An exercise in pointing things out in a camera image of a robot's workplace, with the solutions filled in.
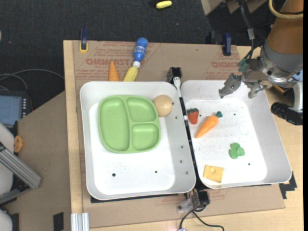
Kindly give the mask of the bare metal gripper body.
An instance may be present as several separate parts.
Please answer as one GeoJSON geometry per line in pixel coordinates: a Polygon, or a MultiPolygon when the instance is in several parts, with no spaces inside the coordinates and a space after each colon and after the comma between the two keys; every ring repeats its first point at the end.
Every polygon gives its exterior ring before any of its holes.
{"type": "Polygon", "coordinates": [[[258,83],[291,88],[296,84],[293,78],[296,70],[290,68],[291,66],[286,61],[275,63],[266,57],[251,59],[241,66],[242,80],[247,84],[258,83]]]}

